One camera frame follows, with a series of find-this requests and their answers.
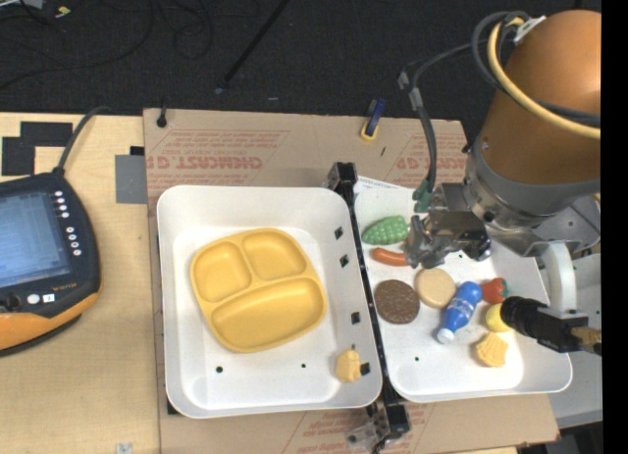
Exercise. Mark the yellow divided plate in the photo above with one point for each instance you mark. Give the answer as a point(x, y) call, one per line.
point(260, 295)

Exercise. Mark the yellow ridged toy food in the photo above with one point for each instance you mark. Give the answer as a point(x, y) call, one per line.
point(491, 350)

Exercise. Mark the black cylinder on white bracket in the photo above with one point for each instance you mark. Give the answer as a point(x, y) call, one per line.
point(535, 322)

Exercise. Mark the yellow ball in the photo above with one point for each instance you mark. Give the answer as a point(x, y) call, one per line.
point(494, 318)

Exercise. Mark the white plastic tray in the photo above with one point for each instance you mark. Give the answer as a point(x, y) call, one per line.
point(265, 383)
point(441, 373)

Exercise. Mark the red pepper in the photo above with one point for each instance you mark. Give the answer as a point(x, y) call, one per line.
point(493, 291)

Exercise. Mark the beige biscuit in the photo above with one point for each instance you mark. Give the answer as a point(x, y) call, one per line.
point(434, 287)

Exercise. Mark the small yellow toy food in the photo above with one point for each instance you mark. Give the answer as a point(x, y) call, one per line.
point(347, 366)

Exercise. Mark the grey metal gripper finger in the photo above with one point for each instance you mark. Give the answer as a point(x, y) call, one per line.
point(434, 257)
point(415, 246)

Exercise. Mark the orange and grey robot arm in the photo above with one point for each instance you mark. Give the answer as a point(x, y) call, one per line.
point(539, 114)

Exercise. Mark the orange sausage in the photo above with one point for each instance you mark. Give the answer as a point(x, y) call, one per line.
point(388, 257)

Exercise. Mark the brown biscuit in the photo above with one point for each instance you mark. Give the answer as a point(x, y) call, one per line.
point(396, 301)

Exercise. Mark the blue bottle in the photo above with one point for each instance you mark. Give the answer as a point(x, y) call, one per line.
point(460, 309)

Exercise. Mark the brown cardboard board red print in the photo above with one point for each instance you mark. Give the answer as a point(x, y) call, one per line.
point(275, 158)

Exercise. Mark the thin black rod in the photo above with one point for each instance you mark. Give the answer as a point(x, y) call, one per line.
point(365, 275)

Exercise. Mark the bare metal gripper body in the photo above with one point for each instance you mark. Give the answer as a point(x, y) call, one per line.
point(456, 226)

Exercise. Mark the green grapes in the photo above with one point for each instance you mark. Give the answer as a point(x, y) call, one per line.
point(385, 231)

